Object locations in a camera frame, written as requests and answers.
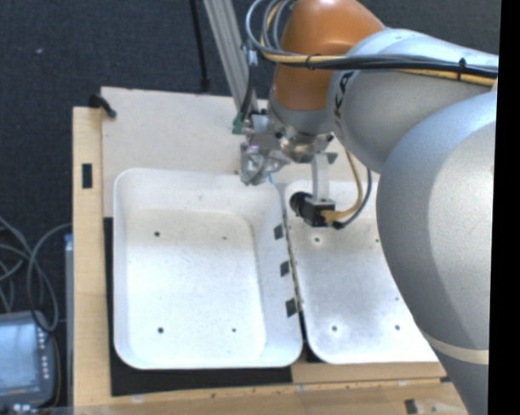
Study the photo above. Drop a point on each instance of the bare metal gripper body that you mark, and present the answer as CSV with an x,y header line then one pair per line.
x,y
302,149

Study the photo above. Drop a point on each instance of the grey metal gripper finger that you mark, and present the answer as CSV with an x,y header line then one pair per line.
x,y
273,164
249,167

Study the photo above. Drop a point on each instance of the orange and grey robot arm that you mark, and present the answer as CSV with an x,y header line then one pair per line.
x,y
431,174

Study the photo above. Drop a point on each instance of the pale flat board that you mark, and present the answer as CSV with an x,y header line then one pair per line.
x,y
164,131

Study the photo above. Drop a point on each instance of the white plastic tray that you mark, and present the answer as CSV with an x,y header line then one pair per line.
x,y
346,286
189,281

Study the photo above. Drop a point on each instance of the black cylinder on white bracket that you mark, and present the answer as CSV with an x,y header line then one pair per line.
x,y
320,179

